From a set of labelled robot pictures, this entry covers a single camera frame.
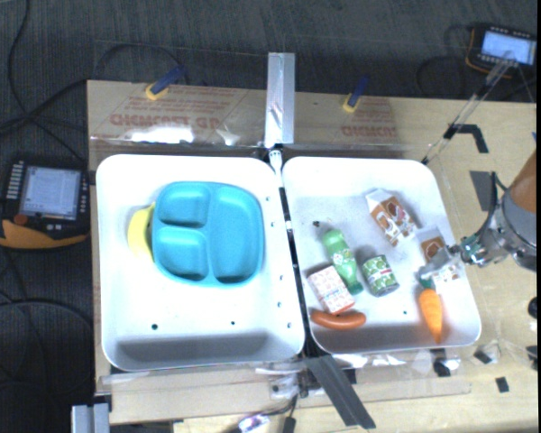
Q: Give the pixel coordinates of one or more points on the brown cardboard board, red print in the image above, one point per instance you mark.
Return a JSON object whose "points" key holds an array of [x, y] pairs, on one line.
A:
{"points": [[234, 111]]}

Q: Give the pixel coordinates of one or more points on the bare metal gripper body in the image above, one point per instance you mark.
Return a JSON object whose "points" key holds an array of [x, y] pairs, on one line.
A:
{"points": [[496, 244]]}

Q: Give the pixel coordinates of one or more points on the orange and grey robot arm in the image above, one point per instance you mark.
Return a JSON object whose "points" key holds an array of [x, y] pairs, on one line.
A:
{"points": [[523, 192]]}

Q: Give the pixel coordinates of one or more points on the green can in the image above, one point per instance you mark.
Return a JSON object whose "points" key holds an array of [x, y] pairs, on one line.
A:
{"points": [[379, 276]]}

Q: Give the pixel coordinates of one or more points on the large brown and white carton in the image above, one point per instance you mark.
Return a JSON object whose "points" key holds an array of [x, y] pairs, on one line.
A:
{"points": [[390, 217]]}

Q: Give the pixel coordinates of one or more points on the blue divided plate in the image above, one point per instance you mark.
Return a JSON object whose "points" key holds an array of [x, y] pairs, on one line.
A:
{"points": [[227, 228]]}

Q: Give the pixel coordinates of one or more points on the green plastic bottle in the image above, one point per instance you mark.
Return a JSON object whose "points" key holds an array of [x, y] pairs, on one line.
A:
{"points": [[342, 260]]}

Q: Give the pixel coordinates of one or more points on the white plastic tray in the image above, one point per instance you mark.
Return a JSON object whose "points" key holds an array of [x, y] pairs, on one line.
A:
{"points": [[194, 323], [342, 187]]}

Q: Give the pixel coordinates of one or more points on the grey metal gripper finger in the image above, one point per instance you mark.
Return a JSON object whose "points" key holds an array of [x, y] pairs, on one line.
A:
{"points": [[438, 262]]}

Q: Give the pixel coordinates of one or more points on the yellow banana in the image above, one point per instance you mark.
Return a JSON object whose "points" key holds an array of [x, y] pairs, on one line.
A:
{"points": [[139, 233]]}

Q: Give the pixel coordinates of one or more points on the orange carrot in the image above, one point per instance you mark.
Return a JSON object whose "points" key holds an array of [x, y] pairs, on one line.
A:
{"points": [[431, 311]]}

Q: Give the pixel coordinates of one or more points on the red sausage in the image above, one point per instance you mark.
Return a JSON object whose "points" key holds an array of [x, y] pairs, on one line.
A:
{"points": [[338, 319]]}

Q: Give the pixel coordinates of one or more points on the small brown and white carton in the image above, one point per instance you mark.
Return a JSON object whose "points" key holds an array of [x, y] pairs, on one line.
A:
{"points": [[433, 244]]}

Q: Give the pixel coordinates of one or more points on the pink and white carton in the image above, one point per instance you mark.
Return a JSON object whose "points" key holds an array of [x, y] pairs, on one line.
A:
{"points": [[331, 289]]}

